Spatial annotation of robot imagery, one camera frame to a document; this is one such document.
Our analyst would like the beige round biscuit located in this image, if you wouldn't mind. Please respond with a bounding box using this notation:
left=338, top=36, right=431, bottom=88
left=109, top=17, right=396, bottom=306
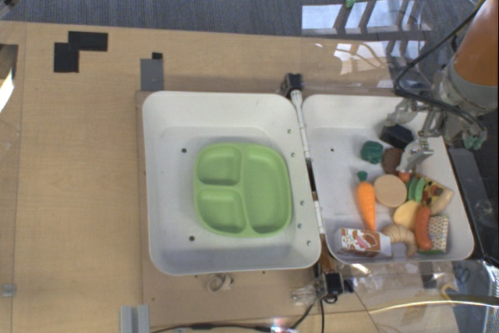
left=373, top=173, right=409, bottom=208

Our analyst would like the beige croissant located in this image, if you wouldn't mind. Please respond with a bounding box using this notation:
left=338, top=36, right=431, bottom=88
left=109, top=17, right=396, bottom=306
left=381, top=224, right=419, bottom=257

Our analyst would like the green broccoli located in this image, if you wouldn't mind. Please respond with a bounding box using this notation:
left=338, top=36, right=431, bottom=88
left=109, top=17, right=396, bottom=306
left=359, top=140, right=384, bottom=165

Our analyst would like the pizza slice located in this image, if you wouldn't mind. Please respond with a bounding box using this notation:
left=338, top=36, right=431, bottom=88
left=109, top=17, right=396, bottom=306
left=419, top=175, right=455, bottom=216

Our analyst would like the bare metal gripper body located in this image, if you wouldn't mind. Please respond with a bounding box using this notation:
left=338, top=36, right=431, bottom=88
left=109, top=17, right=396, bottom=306
left=418, top=105, right=487, bottom=148

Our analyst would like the black block with thin wires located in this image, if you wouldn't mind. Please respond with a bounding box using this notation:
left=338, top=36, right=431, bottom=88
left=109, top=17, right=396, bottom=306
left=283, top=73, right=305, bottom=93
left=324, top=271, right=345, bottom=298

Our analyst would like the orange carrot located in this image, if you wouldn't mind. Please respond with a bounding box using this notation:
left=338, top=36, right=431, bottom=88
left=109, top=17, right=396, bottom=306
left=356, top=170, right=377, bottom=232

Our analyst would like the yellow lemon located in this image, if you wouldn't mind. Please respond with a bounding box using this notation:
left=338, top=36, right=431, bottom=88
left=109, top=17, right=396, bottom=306
left=392, top=200, right=421, bottom=230

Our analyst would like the brown doughnut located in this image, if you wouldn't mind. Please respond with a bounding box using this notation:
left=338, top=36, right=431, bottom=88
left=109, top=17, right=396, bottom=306
left=380, top=147, right=404, bottom=175

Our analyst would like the thin black and white rod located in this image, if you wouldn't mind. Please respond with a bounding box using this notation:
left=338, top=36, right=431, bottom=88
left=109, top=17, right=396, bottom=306
left=290, top=88, right=333, bottom=278

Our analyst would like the white plastic tray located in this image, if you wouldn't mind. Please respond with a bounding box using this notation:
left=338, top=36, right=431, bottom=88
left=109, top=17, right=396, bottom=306
left=141, top=90, right=323, bottom=277
left=302, top=93, right=476, bottom=264

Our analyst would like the brown and white carton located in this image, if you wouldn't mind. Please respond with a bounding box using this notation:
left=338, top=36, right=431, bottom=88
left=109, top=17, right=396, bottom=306
left=335, top=227, right=393, bottom=259

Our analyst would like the black cylinder on white bracket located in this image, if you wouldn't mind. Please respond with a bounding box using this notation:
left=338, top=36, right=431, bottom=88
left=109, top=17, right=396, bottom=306
left=380, top=99, right=420, bottom=150

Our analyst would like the orange sausage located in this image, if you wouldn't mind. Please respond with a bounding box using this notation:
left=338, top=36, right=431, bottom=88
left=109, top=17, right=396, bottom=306
left=413, top=204, right=433, bottom=251

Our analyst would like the patterned white packet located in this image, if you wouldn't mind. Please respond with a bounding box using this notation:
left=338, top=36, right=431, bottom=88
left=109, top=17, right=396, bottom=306
left=426, top=214, right=450, bottom=253

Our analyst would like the green pea pod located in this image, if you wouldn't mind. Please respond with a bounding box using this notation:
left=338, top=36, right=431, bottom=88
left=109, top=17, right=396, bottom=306
left=406, top=175, right=427, bottom=204

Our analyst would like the green divided plate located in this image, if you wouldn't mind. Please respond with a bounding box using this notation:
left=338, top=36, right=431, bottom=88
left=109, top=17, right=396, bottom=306
left=193, top=142, right=294, bottom=239

